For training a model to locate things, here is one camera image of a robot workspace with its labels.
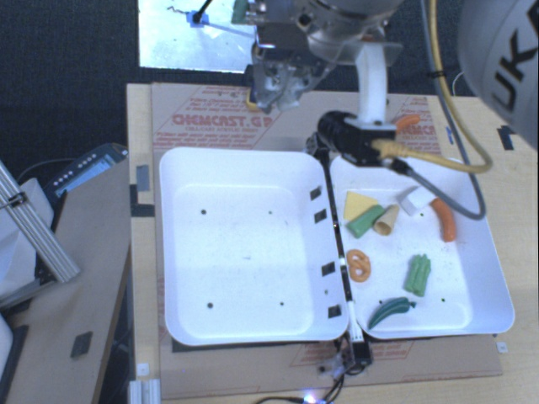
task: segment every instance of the orange object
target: orange object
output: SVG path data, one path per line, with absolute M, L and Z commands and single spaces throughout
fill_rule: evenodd
M 456 224 L 451 208 L 440 198 L 436 198 L 430 202 L 430 206 L 432 206 L 440 219 L 442 225 L 442 239 L 445 242 L 455 241 Z
M 419 114 L 404 115 L 395 122 L 397 126 L 397 133 L 406 129 L 409 125 L 417 125 L 421 121 Z
M 346 262 L 350 277 L 355 282 L 363 283 L 371 277 L 371 260 L 361 250 L 349 250 L 346 253 Z

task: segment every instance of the pretzel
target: pretzel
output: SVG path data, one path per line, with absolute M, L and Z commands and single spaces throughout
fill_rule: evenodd
M 371 260 L 361 250 L 349 250 L 346 253 L 346 262 L 350 277 L 357 283 L 363 283 L 371 277 Z

